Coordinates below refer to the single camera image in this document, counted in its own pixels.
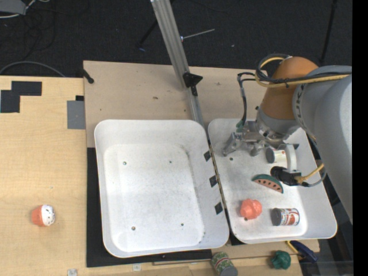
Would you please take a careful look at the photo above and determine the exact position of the green toy broccoli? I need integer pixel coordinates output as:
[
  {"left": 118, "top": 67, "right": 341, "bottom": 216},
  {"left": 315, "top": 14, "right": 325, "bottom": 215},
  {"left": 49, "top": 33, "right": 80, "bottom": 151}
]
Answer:
[{"left": 270, "top": 250, "right": 292, "bottom": 270}]

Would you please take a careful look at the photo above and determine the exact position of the green patterned can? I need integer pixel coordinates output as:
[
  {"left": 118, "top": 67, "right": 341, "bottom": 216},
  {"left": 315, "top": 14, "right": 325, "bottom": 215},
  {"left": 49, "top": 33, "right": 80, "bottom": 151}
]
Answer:
[{"left": 210, "top": 251, "right": 239, "bottom": 276}]

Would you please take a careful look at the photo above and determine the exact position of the toy watermelon slice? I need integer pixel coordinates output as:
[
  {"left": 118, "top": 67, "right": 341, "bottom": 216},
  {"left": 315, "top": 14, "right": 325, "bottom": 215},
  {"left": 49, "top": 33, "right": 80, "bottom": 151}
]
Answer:
[{"left": 251, "top": 173, "right": 285, "bottom": 195}]

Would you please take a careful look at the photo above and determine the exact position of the black cylinder on white bracket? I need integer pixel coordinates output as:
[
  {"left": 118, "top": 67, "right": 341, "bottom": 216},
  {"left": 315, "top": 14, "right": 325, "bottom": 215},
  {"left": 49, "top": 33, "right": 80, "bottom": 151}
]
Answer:
[{"left": 270, "top": 143, "right": 302, "bottom": 187}]

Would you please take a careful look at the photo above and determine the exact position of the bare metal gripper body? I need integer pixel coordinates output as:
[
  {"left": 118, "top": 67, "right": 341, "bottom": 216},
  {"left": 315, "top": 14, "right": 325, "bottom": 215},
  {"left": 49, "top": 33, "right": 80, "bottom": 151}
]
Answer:
[{"left": 235, "top": 120, "right": 289, "bottom": 152}]

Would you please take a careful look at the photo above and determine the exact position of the small white can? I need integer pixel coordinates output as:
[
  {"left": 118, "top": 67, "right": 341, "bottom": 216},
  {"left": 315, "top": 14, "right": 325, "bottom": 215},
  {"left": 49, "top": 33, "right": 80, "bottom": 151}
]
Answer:
[{"left": 264, "top": 147, "right": 288, "bottom": 164}]

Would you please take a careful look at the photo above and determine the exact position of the red and white can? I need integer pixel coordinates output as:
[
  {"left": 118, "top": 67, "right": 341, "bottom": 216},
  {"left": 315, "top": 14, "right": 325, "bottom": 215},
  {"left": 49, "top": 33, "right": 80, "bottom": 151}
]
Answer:
[{"left": 270, "top": 207, "right": 301, "bottom": 227}]

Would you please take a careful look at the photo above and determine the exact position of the white plastic tray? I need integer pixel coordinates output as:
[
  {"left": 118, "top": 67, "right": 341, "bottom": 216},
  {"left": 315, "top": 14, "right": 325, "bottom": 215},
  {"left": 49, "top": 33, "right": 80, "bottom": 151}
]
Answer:
[
  {"left": 207, "top": 117, "right": 338, "bottom": 245},
  {"left": 94, "top": 118, "right": 231, "bottom": 259}
]

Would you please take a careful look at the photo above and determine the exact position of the salmon pink toy food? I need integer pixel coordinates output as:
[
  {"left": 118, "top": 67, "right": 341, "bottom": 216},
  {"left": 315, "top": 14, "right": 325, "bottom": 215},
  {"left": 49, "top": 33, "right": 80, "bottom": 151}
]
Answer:
[{"left": 239, "top": 198, "right": 263, "bottom": 221}]

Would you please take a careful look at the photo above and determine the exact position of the brown cardboard board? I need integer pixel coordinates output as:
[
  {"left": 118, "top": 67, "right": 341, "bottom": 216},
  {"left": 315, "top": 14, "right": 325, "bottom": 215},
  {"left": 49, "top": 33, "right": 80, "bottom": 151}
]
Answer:
[{"left": 83, "top": 60, "right": 321, "bottom": 267}]

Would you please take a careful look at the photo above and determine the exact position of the orange and white toy cupcake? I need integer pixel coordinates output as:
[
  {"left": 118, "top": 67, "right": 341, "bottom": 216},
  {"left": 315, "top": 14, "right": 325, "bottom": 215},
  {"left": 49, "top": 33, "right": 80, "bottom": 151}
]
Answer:
[{"left": 30, "top": 204, "right": 56, "bottom": 228}]

